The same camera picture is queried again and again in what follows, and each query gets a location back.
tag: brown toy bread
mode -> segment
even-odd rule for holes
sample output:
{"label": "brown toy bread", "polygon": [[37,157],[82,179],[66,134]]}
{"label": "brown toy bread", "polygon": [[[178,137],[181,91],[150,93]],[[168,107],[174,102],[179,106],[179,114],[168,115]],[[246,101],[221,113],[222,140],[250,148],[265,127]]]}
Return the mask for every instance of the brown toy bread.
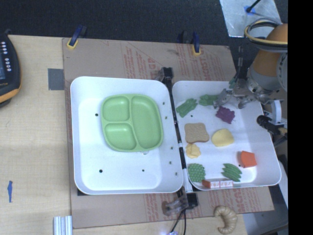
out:
{"label": "brown toy bread", "polygon": [[204,123],[185,124],[185,133],[187,143],[208,142],[210,139]]}

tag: black telephone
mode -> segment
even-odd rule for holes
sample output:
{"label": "black telephone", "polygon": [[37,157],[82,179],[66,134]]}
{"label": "black telephone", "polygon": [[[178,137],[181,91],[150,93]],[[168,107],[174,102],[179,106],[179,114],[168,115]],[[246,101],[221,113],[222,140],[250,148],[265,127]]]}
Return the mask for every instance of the black telephone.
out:
{"label": "black telephone", "polygon": [[0,34],[0,108],[21,89],[22,71],[15,48],[7,33]]}

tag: wooden table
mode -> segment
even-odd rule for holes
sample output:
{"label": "wooden table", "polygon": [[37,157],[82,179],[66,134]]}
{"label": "wooden table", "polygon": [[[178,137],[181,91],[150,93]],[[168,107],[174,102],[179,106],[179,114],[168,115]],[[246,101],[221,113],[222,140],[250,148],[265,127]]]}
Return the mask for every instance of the wooden table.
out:
{"label": "wooden table", "polygon": [[[64,91],[49,90],[48,69],[63,69],[62,38],[9,36],[22,89],[0,108],[0,234],[53,234],[53,217],[71,215]],[[12,202],[7,187],[12,181]],[[73,230],[74,235],[168,234],[175,221]],[[186,234],[219,235],[221,218],[187,220]],[[182,234],[181,220],[176,231]],[[243,216],[232,235],[245,235]]]}

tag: cardboard sheet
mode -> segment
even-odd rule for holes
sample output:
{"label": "cardboard sheet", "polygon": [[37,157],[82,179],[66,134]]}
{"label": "cardboard sheet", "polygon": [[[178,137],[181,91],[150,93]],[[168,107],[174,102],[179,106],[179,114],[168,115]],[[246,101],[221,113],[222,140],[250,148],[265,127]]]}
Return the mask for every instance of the cardboard sheet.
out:
{"label": "cardboard sheet", "polygon": [[[128,42],[79,39],[70,50],[63,39],[67,136],[70,173],[72,223],[75,229],[119,224],[174,220],[166,216],[162,204],[177,198],[167,194],[84,195],[74,182],[71,131],[70,84],[79,76],[155,79],[162,67],[172,67],[173,83],[180,80],[229,81],[235,74],[230,50],[226,46],[201,45],[201,55],[188,44]],[[236,213],[274,209],[268,187],[223,189],[197,192],[199,205],[187,218],[213,216],[217,205]]]}

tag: green plate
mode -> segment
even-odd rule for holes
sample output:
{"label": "green plate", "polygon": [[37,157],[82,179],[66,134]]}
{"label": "green plate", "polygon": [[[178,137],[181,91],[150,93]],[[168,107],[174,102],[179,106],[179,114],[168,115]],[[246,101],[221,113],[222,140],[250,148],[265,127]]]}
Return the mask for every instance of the green plate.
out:
{"label": "green plate", "polygon": [[163,141],[158,106],[145,95],[107,97],[101,105],[101,121],[105,140],[116,151],[149,151]]}

